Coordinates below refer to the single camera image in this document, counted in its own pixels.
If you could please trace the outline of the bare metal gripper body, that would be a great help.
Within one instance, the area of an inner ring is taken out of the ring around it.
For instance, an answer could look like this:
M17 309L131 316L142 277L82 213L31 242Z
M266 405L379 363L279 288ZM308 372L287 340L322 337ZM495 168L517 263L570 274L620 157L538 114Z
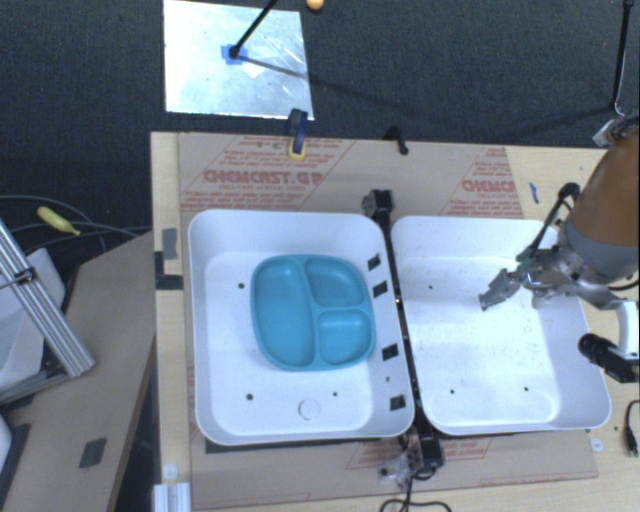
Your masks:
M517 256L517 262L520 282L532 292L535 309L560 296L578 297L601 311L614 310L622 303L622 298L609 289L613 280L570 249L527 248Z

